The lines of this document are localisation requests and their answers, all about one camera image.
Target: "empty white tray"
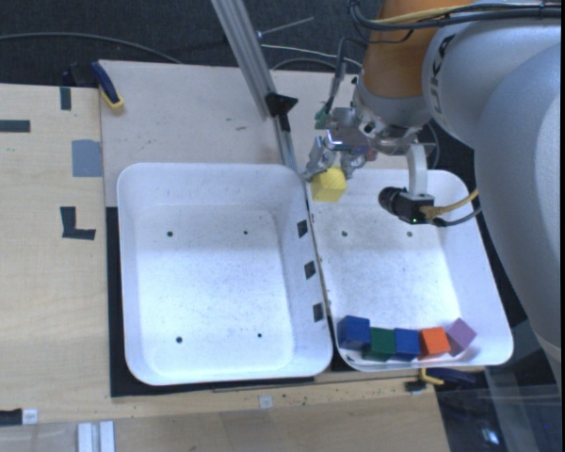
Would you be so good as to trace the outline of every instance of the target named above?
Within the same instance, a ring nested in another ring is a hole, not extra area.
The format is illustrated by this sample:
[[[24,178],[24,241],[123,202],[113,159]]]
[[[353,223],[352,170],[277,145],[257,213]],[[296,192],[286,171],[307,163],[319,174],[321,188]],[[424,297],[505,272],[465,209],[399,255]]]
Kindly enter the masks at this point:
[[[332,343],[303,182],[140,163],[118,180],[125,359],[151,385],[311,377]]]
[[[335,336],[346,315],[369,318],[372,327],[410,330],[446,327],[460,317],[476,339],[455,357],[376,362],[340,348],[342,357],[363,371],[505,362],[512,354],[512,334],[476,220],[447,228],[411,225],[380,207],[383,188],[408,184],[405,169],[359,169],[338,202],[310,199]],[[456,175],[430,170],[428,194],[436,205],[448,205],[468,190]],[[443,218],[472,211],[468,204]]]

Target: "colored block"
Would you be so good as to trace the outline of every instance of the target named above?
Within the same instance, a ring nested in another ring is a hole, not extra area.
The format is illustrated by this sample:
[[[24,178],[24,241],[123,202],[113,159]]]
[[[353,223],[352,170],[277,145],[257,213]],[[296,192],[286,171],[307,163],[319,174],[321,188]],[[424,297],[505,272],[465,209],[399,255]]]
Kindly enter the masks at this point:
[[[450,351],[450,342],[444,327],[425,328],[419,332],[421,358],[430,358]]]
[[[395,355],[396,360],[409,362],[421,353],[418,331],[404,328],[395,328]]]
[[[365,360],[387,362],[396,353],[396,334],[393,330],[370,328],[370,345],[362,352]]]
[[[312,178],[312,199],[320,202],[337,202],[346,192],[346,175],[341,168],[328,168]]]
[[[445,331],[450,342],[450,355],[456,357],[473,343],[477,333],[462,318],[457,318]]]
[[[337,323],[339,348],[362,351],[370,345],[370,320],[347,315]]]

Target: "blue square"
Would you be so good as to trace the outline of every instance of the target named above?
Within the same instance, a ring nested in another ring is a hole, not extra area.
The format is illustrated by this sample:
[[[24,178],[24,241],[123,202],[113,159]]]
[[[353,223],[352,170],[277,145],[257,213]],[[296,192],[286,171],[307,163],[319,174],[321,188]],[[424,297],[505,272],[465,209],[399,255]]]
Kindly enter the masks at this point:
[[[362,351],[370,344],[370,320],[347,315],[337,323],[339,348]]]
[[[403,328],[394,329],[395,355],[394,359],[410,362],[421,353],[421,344],[418,339],[418,330]]]

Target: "green cube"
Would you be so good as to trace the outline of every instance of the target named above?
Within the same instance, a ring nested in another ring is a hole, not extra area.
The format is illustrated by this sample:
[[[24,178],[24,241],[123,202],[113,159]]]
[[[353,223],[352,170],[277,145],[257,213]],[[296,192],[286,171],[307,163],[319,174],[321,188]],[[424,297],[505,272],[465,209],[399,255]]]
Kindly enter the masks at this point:
[[[363,351],[362,358],[387,362],[395,353],[395,332],[385,328],[370,327],[370,345]]]

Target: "orange cube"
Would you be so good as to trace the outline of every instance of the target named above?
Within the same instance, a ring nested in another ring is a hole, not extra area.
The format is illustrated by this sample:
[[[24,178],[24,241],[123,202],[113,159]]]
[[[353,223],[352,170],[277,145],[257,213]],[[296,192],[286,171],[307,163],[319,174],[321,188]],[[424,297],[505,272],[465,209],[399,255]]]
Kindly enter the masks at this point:
[[[425,328],[418,332],[421,357],[430,358],[450,351],[450,342],[444,327]]]

